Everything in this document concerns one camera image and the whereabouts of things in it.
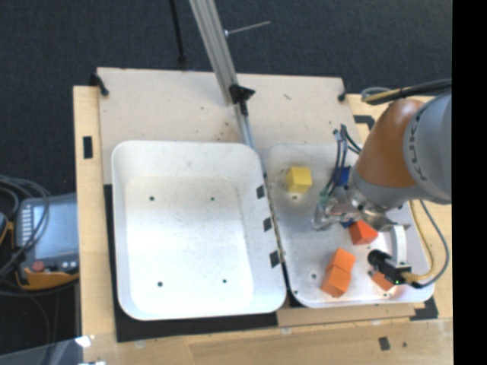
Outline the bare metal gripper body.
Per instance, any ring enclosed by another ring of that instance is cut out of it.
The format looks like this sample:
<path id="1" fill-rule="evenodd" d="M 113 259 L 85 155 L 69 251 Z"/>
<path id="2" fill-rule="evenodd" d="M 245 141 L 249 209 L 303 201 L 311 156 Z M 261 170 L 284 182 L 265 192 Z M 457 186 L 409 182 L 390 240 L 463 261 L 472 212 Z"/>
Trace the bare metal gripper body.
<path id="1" fill-rule="evenodd" d="M 320 198 L 314 213 L 313 228 L 328 230 L 333 224 L 348 226 L 364 221 L 376 231 L 388 231 L 393 221 L 386 210 L 364 198 L 349 198 L 347 195 L 326 195 Z"/>

